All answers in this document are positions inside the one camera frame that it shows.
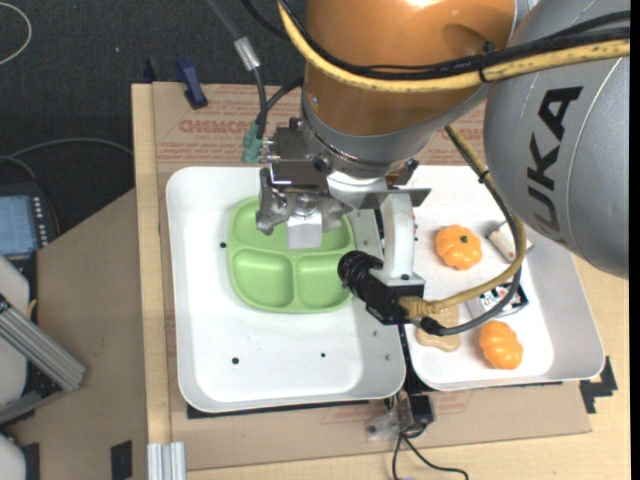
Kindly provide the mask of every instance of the green plate compartment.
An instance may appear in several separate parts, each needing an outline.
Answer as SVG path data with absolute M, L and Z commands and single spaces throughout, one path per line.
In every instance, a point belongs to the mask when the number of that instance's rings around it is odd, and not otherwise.
M 258 199 L 241 201 L 231 215 L 227 252 L 231 282 L 250 306 L 286 313 L 318 313 L 351 298 L 338 278 L 338 262 L 355 249 L 353 230 L 342 226 L 323 233 L 320 247 L 287 249 L 286 226 L 270 236 L 256 229 Z

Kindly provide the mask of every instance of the orange pumpkin toy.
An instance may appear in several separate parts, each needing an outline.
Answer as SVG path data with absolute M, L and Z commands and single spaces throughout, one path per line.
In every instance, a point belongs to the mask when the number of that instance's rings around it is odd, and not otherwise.
M 504 322 L 492 320 L 482 326 L 480 348 L 494 368 L 514 370 L 522 362 L 523 348 L 518 336 Z
M 480 239 L 468 228 L 454 224 L 436 235 L 436 252 L 450 267 L 467 270 L 482 259 Z

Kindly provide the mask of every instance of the black cable tie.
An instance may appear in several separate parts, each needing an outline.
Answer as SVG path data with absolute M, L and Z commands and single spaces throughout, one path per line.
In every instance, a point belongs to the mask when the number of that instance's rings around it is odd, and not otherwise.
M 487 80 L 484 76 L 484 68 L 487 67 L 489 56 L 495 51 L 496 46 L 491 41 L 485 41 L 482 49 L 484 50 L 484 56 L 482 58 L 482 66 L 478 70 L 478 74 L 480 75 L 480 80 L 482 80 L 482 83 L 487 84 L 489 83 L 489 80 Z
M 484 179 L 487 177 L 487 174 L 489 174 L 489 169 L 486 169 L 478 178 L 478 183 L 484 183 Z

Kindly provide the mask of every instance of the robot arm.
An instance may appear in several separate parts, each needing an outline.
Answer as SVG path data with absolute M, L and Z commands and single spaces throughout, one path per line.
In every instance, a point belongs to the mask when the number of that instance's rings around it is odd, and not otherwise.
M 383 211 L 395 238 L 392 250 L 385 247 L 391 264 L 382 267 L 382 282 L 412 278 L 401 221 L 406 205 L 419 204 L 426 191 L 391 191 L 390 175 L 410 174 L 413 155 L 433 134 L 489 95 L 487 162 L 507 205 L 596 267 L 628 276 L 628 189 L 620 175 L 628 159 L 628 41 L 627 50 L 624 41 L 601 43 L 588 57 L 571 50 L 556 64 L 498 64 L 480 76 L 447 62 L 484 62 L 488 49 L 569 27 L 572 40 L 603 25 L 616 31 L 620 18 L 628 20 L 630 0 L 307 0 L 306 29 L 296 26 L 286 0 L 280 6 L 308 63 L 297 129 L 278 130 L 264 144 L 269 167 L 258 227 L 265 233 L 286 223 L 290 246 L 309 247 L 345 212 L 392 207 Z M 582 62 L 597 58 L 603 60 Z M 434 65 L 450 76 L 416 73 Z M 543 131 L 556 143 L 543 144 Z M 603 173 L 598 181 L 589 175 L 594 170 Z M 589 198 L 595 185 L 598 201 Z M 403 202 L 392 203 L 390 192 Z

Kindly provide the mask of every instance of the white plastic tray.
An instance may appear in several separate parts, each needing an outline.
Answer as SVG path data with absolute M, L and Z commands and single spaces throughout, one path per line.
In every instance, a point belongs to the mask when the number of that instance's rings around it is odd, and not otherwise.
M 431 187 L 415 209 L 417 242 L 415 271 L 426 279 L 425 298 L 442 299 L 487 281 L 508 266 L 486 238 L 504 217 L 489 192 L 468 167 L 419 167 L 409 186 Z M 472 229 L 483 241 L 483 259 L 467 271 L 446 266 L 436 255 L 437 231 L 451 224 Z M 407 326 L 411 360 L 417 375 L 438 390 L 504 386 L 584 379 L 598 375 L 604 351 L 571 254 L 527 229 L 528 251 L 521 285 L 529 304 L 504 317 L 524 347 L 515 370 L 492 368 L 477 344 L 478 330 L 461 334 L 455 352 L 424 347 Z M 471 314 L 465 304 L 460 322 Z
M 220 243 L 234 206 L 258 195 L 258 172 L 189 167 L 167 185 L 183 396 L 216 413 L 393 395 L 405 377 L 397 329 L 379 324 L 361 301 L 283 314 L 253 309 L 234 292 Z M 349 218 L 356 247 L 379 256 L 372 212 Z

